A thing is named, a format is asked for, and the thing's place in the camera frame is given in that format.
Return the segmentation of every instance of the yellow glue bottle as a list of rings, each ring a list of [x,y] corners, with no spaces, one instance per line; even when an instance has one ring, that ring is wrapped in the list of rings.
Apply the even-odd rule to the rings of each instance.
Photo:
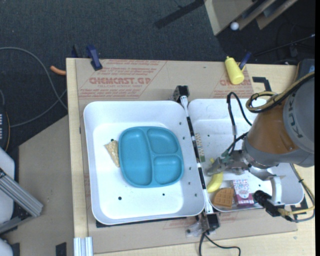
[[[224,63],[230,82],[234,85],[241,84],[244,81],[245,76],[242,73],[242,70],[239,68],[238,64],[236,63],[235,59],[227,56]]]

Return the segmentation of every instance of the blue plate compartment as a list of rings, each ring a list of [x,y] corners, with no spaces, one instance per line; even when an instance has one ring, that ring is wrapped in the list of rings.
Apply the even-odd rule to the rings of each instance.
[[[168,186],[183,176],[180,144],[166,128],[138,126],[126,129],[120,135],[118,147],[122,175],[135,187]]]

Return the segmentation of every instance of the pink carton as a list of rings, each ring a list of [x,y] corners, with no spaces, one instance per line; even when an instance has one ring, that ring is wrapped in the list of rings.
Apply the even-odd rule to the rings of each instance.
[[[235,179],[232,183],[234,188],[234,200],[238,206],[253,205],[255,203],[249,190],[248,180]]]

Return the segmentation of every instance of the wooden table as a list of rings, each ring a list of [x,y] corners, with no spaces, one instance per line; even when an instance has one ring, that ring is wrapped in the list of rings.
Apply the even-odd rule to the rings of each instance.
[[[179,65],[210,66],[207,62],[174,62],[173,69],[179,69]],[[292,83],[296,73],[296,66],[291,65],[266,65],[266,64],[247,64],[246,69],[250,79],[252,77],[266,77],[275,92],[282,92],[285,87]],[[67,92],[68,92],[68,116],[69,116],[69,135],[70,135],[70,157],[71,157],[71,177],[72,177],[72,198],[73,198],[73,221],[75,238],[85,238],[89,236],[87,207],[84,186],[84,167],[83,153],[81,145],[81,135],[79,133],[80,115],[79,99],[77,86],[76,59],[66,59],[67,72]],[[255,92],[264,90],[264,85],[254,83],[251,80],[252,88]],[[305,182],[315,191],[315,169],[313,167],[301,168],[298,170]],[[277,234],[233,238],[219,240],[222,246],[239,246],[242,255],[306,255],[316,254],[315,243],[315,218],[297,224],[297,231]],[[144,255],[198,255],[199,243],[185,243],[179,245],[160,246],[153,248],[134,249],[117,252],[106,252],[95,255],[103,256],[144,256]],[[203,255],[238,255],[238,251],[223,250],[204,242],[202,246]]]

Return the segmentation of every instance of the dark floor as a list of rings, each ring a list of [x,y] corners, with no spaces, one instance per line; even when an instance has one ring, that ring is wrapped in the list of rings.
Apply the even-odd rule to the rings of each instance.
[[[68,112],[58,102],[41,115],[66,89],[66,78],[51,65],[65,69],[77,44],[93,44],[102,59],[223,61],[308,38],[315,33],[315,0],[299,0],[263,30],[256,21],[241,31],[227,28],[214,36],[203,2],[174,21],[165,17],[195,0],[137,1],[0,1],[0,92],[11,124],[8,151],[19,146]],[[27,50],[38,57],[49,73]],[[294,48],[282,47],[249,63],[297,64],[315,58],[315,38]],[[62,102],[67,103],[66,96]]]

